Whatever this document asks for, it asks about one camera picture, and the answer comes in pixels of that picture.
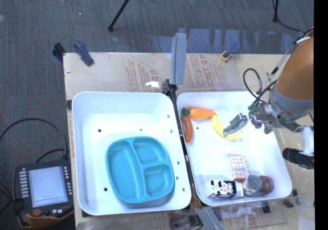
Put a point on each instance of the black and white carton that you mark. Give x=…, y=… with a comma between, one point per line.
x=221, y=188

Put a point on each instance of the black cylinder on white bracket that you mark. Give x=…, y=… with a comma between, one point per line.
x=298, y=157

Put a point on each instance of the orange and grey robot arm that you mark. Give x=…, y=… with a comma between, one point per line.
x=297, y=70

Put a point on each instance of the blue divided plate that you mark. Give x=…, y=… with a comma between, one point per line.
x=128, y=170

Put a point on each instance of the orange carrot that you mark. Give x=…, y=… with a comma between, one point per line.
x=201, y=113

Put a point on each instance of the brown cardboard board red print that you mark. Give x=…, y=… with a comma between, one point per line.
x=115, y=75

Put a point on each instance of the small white can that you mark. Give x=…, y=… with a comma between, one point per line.
x=251, y=184

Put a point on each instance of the orange sausage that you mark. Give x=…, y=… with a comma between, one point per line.
x=188, y=129

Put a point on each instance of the white plastic tray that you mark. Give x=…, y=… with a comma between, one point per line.
x=123, y=111
x=217, y=157

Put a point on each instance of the orange and white carton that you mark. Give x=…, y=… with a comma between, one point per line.
x=238, y=165

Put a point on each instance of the yellow banana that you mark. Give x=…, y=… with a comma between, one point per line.
x=217, y=125

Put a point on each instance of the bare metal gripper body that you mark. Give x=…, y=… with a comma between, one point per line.
x=264, y=118

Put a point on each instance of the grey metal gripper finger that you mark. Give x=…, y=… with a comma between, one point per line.
x=241, y=118
x=230, y=129

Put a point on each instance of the brown doughnut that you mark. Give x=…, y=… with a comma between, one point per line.
x=267, y=183

